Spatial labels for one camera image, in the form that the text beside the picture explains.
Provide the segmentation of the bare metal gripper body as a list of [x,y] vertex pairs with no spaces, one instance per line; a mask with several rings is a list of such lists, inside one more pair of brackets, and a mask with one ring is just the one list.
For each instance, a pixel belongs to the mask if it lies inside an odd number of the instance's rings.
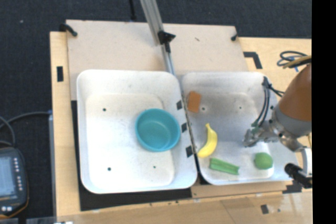
[[286,130],[276,120],[264,121],[262,124],[252,128],[252,145],[254,146],[258,142],[279,142],[291,151],[302,149],[302,144],[298,141],[298,137]]

